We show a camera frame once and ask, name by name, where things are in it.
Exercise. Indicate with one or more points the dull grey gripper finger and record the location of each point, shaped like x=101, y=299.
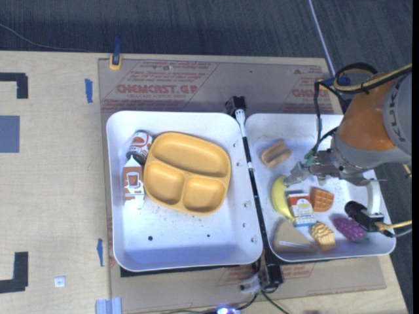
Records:
x=302, y=167
x=293, y=178

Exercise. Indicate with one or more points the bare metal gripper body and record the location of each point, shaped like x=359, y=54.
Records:
x=327, y=166

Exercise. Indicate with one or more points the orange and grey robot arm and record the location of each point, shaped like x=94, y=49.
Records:
x=366, y=126

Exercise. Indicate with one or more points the yellow banana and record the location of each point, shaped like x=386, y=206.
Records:
x=278, y=196

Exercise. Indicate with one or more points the toy hot dog bun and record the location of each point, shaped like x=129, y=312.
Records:
x=275, y=153

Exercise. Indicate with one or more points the red white yellow carton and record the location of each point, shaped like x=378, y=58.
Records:
x=302, y=209

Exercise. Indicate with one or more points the orange toy waffle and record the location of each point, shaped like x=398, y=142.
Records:
x=321, y=199

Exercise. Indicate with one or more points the white plastic tray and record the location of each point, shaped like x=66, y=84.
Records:
x=327, y=129
x=183, y=234

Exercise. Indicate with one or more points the thin black and white rod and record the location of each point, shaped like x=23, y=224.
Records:
x=251, y=168

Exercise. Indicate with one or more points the tan toy sandwich wedge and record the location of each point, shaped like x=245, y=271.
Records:
x=289, y=239

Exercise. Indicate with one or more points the yellow toy cupcake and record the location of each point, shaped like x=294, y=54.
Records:
x=324, y=237

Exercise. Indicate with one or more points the purple grapes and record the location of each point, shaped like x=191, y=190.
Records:
x=349, y=229

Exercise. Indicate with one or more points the orange divided plate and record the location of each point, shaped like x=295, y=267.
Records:
x=186, y=172

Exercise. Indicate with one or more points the brown cardboard board red print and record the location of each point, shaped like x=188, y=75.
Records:
x=203, y=83

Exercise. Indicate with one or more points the orange and white can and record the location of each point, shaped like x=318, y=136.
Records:
x=140, y=146

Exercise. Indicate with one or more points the brown and white carton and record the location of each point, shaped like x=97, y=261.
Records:
x=133, y=182

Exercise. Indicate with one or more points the black cylinder on white bracket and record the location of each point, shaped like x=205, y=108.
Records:
x=360, y=215

